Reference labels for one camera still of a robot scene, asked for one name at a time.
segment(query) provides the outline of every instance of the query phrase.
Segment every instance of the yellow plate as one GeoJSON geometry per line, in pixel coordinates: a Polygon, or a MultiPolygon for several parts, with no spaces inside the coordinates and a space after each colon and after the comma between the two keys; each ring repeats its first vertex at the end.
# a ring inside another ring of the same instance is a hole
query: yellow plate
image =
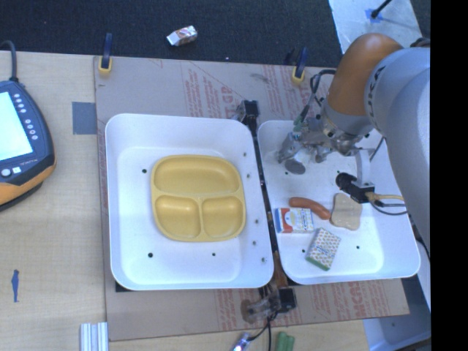
{"type": "Polygon", "coordinates": [[[217,156],[160,159],[151,171],[151,205],[157,227],[176,241],[225,241],[246,222],[239,172],[217,156]]]}

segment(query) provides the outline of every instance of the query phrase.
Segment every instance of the green object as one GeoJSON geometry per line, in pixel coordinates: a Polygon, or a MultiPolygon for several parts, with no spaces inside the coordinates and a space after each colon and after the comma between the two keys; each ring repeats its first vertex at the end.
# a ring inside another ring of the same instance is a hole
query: green object
{"type": "Polygon", "coordinates": [[[293,351],[294,337],[288,336],[284,331],[278,333],[276,338],[276,351],[293,351]]]}

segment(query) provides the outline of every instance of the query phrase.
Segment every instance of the beige sponge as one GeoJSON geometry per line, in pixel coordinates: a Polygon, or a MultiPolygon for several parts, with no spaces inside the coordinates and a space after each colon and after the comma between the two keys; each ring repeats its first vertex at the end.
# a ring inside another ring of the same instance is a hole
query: beige sponge
{"type": "Polygon", "coordinates": [[[361,224],[363,206],[339,192],[333,199],[330,223],[338,227],[357,230],[361,224]]]}

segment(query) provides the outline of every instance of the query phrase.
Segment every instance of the black floor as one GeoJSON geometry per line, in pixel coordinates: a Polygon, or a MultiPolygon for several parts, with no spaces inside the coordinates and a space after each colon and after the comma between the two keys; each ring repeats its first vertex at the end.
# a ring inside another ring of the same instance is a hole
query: black floor
{"type": "MultiPolygon", "coordinates": [[[[431,0],[410,1],[430,38],[431,0]]],[[[336,67],[342,56],[328,0],[0,0],[0,8],[0,40],[26,52],[97,55],[110,32],[115,56],[283,64],[306,46],[315,67],[336,67]],[[188,25],[197,40],[171,47],[166,36],[188,25]]]]}

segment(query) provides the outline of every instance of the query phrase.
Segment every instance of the device button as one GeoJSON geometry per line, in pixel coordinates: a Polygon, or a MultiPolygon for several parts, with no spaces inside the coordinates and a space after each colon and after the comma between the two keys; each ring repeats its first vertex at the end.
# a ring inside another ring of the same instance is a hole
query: device button
{"type": "Polygon", "coordinates": [[[2,169],[0,173],[2,177],[10,177],[12,175],[12,171],[10,169],[2,169]]]}

